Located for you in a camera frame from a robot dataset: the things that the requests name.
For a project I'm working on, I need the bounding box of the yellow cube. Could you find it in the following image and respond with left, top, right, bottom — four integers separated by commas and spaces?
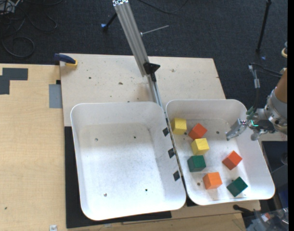
191, 138, 210, 156
170, 117, 188, 135

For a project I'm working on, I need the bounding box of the white plastic tray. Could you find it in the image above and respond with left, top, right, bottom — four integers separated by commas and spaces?
70, 101, 187, 221
165, 99, 276, 206

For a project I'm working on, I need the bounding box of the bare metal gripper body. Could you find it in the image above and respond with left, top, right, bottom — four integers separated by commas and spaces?
247, 109, 288, 135

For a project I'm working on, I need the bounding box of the red-orange cube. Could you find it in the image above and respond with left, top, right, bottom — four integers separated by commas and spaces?
188, 123, 208, 141
221, 150, 243, 171

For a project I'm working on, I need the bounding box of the green cube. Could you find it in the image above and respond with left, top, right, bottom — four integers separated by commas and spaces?
187, 154, 207, 173
226, 176, 249, 198

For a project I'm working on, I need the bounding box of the orange cube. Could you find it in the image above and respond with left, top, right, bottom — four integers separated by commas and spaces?
202, 171, 223, 191

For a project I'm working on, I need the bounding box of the pale wood board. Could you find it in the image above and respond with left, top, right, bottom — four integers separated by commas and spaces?
59, 53, 261, 226

